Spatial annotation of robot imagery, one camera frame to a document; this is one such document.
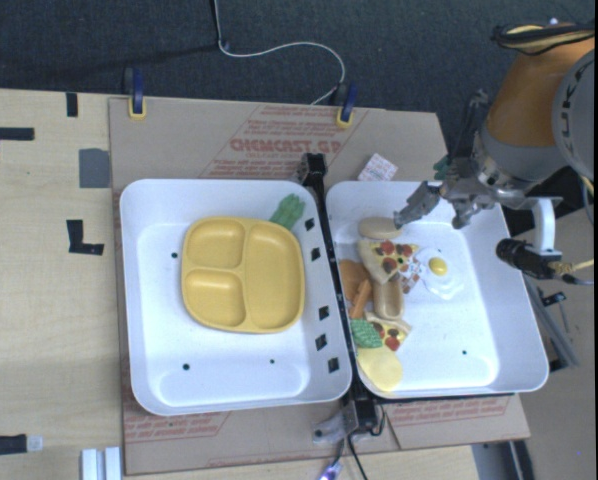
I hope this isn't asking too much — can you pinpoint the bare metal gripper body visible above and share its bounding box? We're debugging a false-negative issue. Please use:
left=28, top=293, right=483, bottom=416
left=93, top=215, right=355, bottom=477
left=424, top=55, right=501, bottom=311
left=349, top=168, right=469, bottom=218
left=439, top=155, right=512, bottom=211

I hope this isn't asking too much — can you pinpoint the tan round biscuit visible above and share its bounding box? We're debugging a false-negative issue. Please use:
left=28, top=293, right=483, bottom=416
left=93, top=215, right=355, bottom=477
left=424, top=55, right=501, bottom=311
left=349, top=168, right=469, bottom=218
left=356, top=216, right=403, bottom=242

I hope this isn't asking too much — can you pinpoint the red and white packet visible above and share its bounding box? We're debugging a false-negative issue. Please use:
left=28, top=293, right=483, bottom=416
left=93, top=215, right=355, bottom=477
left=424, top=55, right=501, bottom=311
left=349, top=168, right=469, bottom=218
left=356, top=152, right=400, bottom=183
left=395, top=259, right=424, bottom=290

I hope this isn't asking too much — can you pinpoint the white fried egg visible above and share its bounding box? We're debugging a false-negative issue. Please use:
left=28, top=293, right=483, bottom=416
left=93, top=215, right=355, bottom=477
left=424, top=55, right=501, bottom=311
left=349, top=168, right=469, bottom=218
left=417, top=247, right=465, bottom=302

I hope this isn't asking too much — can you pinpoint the large pizza slice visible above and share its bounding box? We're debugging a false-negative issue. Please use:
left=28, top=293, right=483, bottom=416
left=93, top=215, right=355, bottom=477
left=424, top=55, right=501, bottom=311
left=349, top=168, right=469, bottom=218
left=355, top=238, right=421, bottom=286

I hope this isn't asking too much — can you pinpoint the thin black rod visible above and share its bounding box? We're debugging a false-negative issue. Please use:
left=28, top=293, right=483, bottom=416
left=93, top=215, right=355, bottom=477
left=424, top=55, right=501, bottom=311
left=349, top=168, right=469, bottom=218
left=310, top=171, right=373, bottom=405

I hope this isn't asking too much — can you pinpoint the orange bread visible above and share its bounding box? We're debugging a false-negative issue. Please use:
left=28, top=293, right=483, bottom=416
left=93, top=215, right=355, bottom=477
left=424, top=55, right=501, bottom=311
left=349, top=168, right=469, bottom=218
left=338, top=259, right=369, bottom=303

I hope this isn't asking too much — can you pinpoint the tan hot dog bun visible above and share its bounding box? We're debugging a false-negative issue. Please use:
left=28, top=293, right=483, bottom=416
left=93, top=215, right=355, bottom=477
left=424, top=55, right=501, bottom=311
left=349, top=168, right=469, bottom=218
left=371, top=277, right=406, bottom=320

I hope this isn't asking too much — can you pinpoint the orange carrot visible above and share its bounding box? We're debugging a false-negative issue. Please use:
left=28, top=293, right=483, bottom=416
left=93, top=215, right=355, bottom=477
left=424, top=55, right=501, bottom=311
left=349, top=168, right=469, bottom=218
left=348, top=278, right=374, bottom=320

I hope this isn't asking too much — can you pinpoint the white plastic tray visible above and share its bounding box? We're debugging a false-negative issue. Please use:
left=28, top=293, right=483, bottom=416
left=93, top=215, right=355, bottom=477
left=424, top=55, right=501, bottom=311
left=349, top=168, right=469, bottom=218
left=119, top=178, right=354, bottom=417
left=324, top=180, right=551, bottom=400

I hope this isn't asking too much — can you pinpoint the green asparagus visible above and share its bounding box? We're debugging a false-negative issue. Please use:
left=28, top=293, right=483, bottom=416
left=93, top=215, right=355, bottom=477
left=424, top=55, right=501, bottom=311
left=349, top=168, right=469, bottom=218
left=268, top=192, right=308, bottom=232

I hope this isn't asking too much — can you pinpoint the small pizza slice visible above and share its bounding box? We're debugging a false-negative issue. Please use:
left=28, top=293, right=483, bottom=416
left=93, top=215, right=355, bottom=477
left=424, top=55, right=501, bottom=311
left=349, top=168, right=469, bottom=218
left=365, top=312, right=413, bottom=354

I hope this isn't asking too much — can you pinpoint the green lettuce leaf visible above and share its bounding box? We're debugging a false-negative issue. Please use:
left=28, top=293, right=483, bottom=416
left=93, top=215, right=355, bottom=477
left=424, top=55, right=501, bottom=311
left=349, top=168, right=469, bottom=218
left=349, top=317, right=383, bottom=350

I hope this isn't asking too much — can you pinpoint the yellow round disc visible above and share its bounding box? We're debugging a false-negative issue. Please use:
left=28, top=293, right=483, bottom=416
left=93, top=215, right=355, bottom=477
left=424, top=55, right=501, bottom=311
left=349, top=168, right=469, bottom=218
left=355, top=347, right=405, bottom=394

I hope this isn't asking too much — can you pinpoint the yellow divided plate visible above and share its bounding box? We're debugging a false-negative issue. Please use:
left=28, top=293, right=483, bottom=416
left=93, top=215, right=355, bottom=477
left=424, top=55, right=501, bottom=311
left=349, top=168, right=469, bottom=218
left=180, top=215, right=307, bottom=335

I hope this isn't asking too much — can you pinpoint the brown cardboard board red print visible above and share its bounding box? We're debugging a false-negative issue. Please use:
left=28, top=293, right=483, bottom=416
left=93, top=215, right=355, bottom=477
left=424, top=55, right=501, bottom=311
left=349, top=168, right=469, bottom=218
left=107, top=96, right=532, bottom=477

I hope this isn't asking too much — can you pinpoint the black cylinder on white bracket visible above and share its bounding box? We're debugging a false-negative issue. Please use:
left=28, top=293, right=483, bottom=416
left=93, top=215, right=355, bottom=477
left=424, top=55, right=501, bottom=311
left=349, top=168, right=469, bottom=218
left=495, top=195, right=565, bottom=281

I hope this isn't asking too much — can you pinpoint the black block with thin wires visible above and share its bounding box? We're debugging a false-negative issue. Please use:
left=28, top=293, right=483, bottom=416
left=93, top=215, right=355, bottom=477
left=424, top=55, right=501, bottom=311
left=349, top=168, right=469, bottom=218
left=297, top=151, right=328, bottom=188
left=311, top=396, right=386, bottom=445

